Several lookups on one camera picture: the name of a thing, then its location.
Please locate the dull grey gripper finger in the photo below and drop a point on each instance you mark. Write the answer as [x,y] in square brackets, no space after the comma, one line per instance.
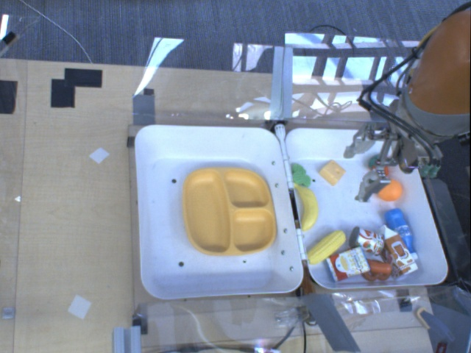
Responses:
[372,184]
[358,142]

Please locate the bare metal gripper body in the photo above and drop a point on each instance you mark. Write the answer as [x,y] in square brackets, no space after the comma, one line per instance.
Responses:
[408,153]

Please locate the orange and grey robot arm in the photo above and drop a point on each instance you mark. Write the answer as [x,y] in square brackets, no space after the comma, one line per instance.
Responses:
[441,68]

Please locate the orange toy fruit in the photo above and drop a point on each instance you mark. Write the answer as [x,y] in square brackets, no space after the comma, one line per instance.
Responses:
[392,191]

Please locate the orange carrot with green top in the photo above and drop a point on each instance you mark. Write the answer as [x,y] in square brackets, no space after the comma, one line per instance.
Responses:
[374,161]

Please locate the white plastic tray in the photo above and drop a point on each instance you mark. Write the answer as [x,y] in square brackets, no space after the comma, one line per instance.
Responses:
[162,212]
[342,212]

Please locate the blue plastic bottle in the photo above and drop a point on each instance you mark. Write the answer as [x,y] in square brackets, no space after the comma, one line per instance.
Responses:
[399,224]

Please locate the white and orange can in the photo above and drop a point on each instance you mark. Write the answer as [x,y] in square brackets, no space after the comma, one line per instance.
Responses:
[369,241]

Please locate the yellow banana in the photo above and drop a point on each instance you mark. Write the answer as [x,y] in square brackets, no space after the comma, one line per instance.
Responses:
[310,208]

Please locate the green toy broccoli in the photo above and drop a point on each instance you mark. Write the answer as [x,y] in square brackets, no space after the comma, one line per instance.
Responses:
[300,177]

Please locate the thin black and white rod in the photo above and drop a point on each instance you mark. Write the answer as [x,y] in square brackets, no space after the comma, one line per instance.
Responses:
[286,160]

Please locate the brown and white carton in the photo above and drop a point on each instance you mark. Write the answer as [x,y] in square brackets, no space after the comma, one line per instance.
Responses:
[401,256]

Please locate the yellow corn cob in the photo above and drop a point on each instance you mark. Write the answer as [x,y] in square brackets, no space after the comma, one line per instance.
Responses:
[326,247]

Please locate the orange red sausage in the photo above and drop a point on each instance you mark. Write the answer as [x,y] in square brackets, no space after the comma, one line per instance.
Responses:
[380,267]

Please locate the red and yellow carton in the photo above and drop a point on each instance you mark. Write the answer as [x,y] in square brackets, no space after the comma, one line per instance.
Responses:
[347,264]

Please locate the yellow divided plate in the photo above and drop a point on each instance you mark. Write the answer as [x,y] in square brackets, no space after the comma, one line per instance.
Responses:
[206,212]

